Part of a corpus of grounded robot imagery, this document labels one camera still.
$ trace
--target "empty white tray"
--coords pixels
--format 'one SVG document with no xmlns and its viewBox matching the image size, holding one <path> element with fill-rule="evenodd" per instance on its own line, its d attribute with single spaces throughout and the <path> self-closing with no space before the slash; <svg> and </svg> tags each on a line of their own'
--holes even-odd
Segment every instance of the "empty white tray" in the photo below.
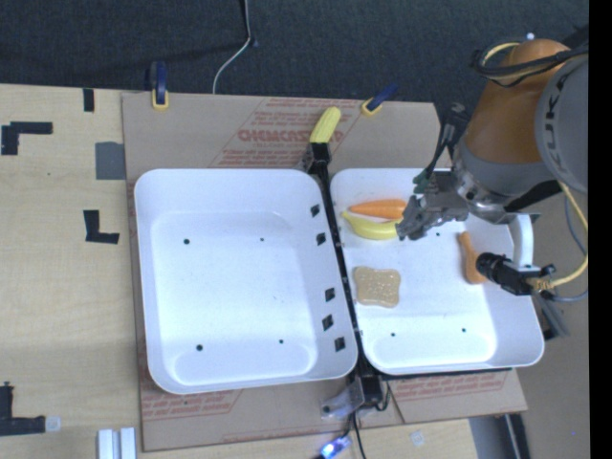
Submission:
<svg viewBox="0 0 612 459">
<path fill-rule="evenodd" d="M 320 189 L 281 169 L 136 184 L 149 371 L 176 394 L 333 379 L 356 364 Z"/>
<path fill-rule="evenodd" d="M 394 308 L 356 303 L 367 359 L 391 375 L 518 367 L 537 362 L 544 341 L 532 299 L 492 282 L 469 284 L 457 236 L 470 233 L 476 251 L 513 256 L 505 225 L 470 215 L 431 229 L 417 241 L 358 237 L 340 216 L 349 206 L 385 198 L 408 200 L 421 169 L 349 169 L 332 179 L 332 197 L 353 298 L 356 267 L 395 269 L 400 302 Z"/>
</svg>

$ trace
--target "wooden table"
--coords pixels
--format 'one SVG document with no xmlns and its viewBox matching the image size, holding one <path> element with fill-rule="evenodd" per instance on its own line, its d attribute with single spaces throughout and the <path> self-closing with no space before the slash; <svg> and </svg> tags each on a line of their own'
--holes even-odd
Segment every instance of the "wooden table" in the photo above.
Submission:
<svg viewBox="0 0 612 459">
<path fill-rule="evenodd" d="M 95 162 L 97 142 L 122 142 L 120 91 L 96 90 L 93 113 L 81 89 L 2 85 L 0 100 L 2 124 L 54 125 L 0 156 L 0 382 L 15 386 L 13 416 L 61 419 L 59 432 L 0 437 L 0 456 L 96 457 L 98 430 L 138 432 L 140 422 L 126 186 L 97 180 Z M 85 209 L 99 210 L 100 230 L 118 232 L 117 245 L 85 242 Z M 361 438 L 370 459 L 476 458 L 468 420 Z M 317 435 L 171 452 L 139 444 L 139 456 L 304 459 L 323 444 Z M 341 457 L 360 457 L 356 444 Z"/>
</svg>

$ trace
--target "orange carrot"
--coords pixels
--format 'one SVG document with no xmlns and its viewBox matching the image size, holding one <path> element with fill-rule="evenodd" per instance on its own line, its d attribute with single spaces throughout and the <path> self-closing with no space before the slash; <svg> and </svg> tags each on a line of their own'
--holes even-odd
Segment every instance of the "orange carrot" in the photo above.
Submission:
<svg viewBox="0 0 612 459">
<path fill-rule="evenodd" d="M 355 204 L 348 210 L 366 216 L 375 216 L 384 219 L 399 219 L 406 207 L 407 202 L 402 199 L 381 199 L 380 201 L 369 201 Z"/>
</svg>

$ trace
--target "cardboard sheet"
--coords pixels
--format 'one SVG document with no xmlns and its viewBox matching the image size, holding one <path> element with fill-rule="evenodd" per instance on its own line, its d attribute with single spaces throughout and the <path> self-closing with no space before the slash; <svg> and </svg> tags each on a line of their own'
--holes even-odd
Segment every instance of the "cardboard sheet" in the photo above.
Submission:
<svg viewBox="0 0 612 459">
<path fill-rule="evenodd" d="M 373 117 L 358 100 L 171 94 L 156 111 L 150 93 L 121 96 L 132 274 L 139 348 L 144 450 L 185 448 L 312 433 L 337 433 L 343 420 L 324 420 L 320 404 L 344 380 L 287 384 L 186 396 L 162 391 L 150 378 L 142 320 L 134 184 L 154 168 L 291 168 L 303 155 L 325 108 L 342 112 L 330 141 L 330 172 L 350 167 L 424 167 L 438 135 L 432 104 L 386 102 Z M 449 166 L 443 156 L 438 166 Z M 406 179 L 406 190 L 411 179 Z M 394 426 L 526 409 L 514 370 L 393 381 L 385 412 L 361 425 Z"/>
</svg>

